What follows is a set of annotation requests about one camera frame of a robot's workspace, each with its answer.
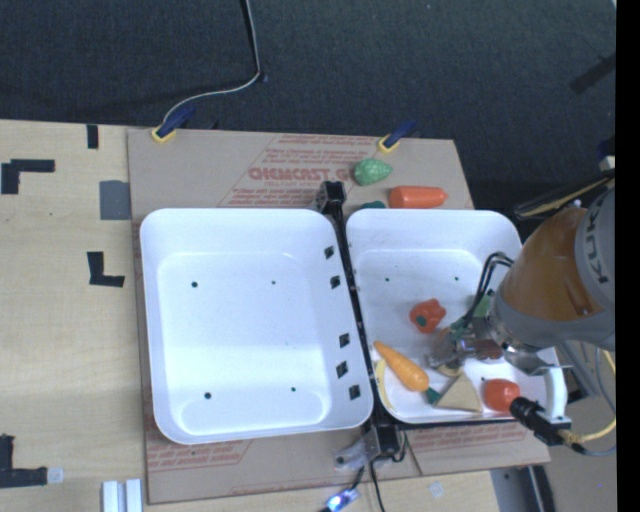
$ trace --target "light wood surface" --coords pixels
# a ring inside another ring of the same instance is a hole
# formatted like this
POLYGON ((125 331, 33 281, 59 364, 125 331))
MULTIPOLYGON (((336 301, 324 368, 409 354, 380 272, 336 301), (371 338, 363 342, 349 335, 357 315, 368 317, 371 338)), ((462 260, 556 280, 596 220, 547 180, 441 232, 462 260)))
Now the light wood surface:
MULTIPOLYGON (((0 162, 55 159, 0 195, 0 433, 17 468, 61 467, 62 484, 0 489, 0 511, 98 511, 106 480, 144 482, 143 417, 131 223, 100 220, 99 183, 128 181, 124 127, 0 121, 0 162), (87 252, 105 255, 122 288, 89 285, 87 252)), ((382 482, 388 512, 496 512, 489 472, 382 482), (443 493, 432 492, 436 484, 443 493)), ((314 511, 321 488, 145 510, 314 511)), ((378 510, 370 483, 348 510, 378 510)))

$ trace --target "red toy pepper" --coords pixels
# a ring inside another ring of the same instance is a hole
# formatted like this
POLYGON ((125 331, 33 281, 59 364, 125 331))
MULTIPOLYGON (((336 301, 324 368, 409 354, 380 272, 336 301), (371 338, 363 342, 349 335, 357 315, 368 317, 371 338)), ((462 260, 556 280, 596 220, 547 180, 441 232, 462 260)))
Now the red toy pepper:
POLYGON ((429 334, 438 327, 446 314, 447 310, 440 305, 438 299, 429 299, 417 304, 409 313, 409 318, 420 332, 429 334))

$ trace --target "white cable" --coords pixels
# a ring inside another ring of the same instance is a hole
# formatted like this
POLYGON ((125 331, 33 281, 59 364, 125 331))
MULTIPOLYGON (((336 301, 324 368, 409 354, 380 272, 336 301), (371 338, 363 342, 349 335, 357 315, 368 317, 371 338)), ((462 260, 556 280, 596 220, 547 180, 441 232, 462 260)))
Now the white cable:
POLYGON ((255 64, 256 64, 256 74, 248 82, 238 87, 234 87, 232 89, 222 89, 218 91, 210 91, 202 94, 197 94, 195 96, 191 96, 189 98, 186 98, 176 103, 173 107, 171 107, 169 112, 167 112, 166 115, 164 116, 163 124, 167 122, 167 119, 169 119, 169 116, 171 116, 171 114, 173 114, 177 109, 179 109, 184 104, 189 103, 190 101, 198 100, 201 98, 208 98, 210 96, 218 96, 221 94, 230 94, 233 92, 242 91, 243 89, 246 89, 247 87, 253 85, 258 80, 258 78, 260 78, 260 74, 262 73, 262 71, 260 69, 260 57, 258 56, 258 41, 256 38, 256 30, 253 24, 253 14, 251 13, 251 4, 249 0, 245 0, 245 6, 247 8, 247 18, 249 19, 249 27, 251 30, 251 44, 253 45, 253 52, 254 52, 254 58, 255 58, 255 64))

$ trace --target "blue clamp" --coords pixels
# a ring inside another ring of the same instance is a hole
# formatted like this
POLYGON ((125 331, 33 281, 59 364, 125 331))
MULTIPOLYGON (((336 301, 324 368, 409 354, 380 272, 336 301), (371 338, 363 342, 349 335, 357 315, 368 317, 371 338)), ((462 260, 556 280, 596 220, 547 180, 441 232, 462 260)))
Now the blue clamp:
POLYGON ((193 105, 185 105, 176 109, 169 114, 164 122, 151 130, 151 137, 153 140, 160 144, 164 144, 169 139, 172 139, 176 134, 176 128, 183 126, 189 119, 195 114, 196 108, 193 105))
POLYGON ((398 126, 394 131, 385 135, 378 141, 378 149, 383 153, 391 153, 398 144, 400 139, 413 133, 416 129, 417 123, 415 121, 405 121, 398 126))

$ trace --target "teal toy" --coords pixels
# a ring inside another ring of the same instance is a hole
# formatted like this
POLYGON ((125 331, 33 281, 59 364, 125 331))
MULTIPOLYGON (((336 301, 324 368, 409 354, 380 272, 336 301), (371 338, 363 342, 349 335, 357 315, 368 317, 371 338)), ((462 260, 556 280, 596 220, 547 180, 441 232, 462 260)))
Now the teal toy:
POLYGON ((354 169, 354 178, 360 185, 382 181, 393 172, 393 167, 377 158, 360 160, 354 169))

